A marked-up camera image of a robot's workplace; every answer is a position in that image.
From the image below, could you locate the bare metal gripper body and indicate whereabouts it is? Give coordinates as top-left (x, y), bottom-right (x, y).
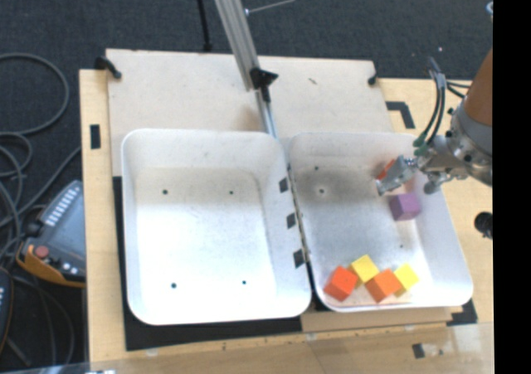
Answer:
top-left (415, 134), bottom-right (494, 196)

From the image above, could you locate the purple cube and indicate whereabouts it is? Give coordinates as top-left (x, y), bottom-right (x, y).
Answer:
top-left (388, 192), bottom-right (422, 222)

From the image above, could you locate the white plastic tray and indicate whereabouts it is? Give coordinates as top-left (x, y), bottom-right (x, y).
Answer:
top-left (285, 131), bottom-right (475, 313)
top-left (120, 128), bottom-right (313, 327)

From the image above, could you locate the yellow cube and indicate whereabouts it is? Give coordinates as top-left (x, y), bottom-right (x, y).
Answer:
top-left (392, 263), bottom-right (421, 298)
top-left (348, 254), bottom-right (380, 284)

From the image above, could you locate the orange cube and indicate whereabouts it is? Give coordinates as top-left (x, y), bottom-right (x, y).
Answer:
top-left (364, 268), bottom-right (404, 304)
top-left (323, 265), bottom-right (360, 304)

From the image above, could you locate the pale wood board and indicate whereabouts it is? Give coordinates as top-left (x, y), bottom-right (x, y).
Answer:
top-left (105, 47), bottom-right (455, 333)

